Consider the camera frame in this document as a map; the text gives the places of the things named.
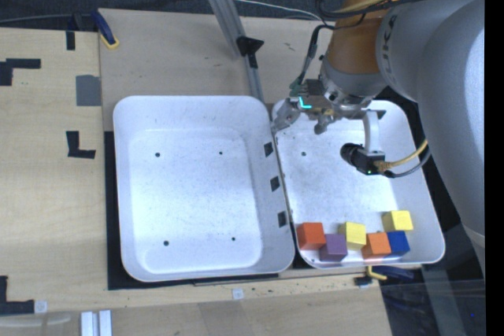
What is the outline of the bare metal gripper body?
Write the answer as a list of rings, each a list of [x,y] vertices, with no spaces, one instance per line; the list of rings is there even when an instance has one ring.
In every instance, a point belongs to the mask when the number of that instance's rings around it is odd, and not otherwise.
[[[372,101],[370,97],[347,94],[321,79],[305,79],[302,83],[295,79],[290,85],[290,97],[297,109],[313,120],[321,116],[357,119]]]

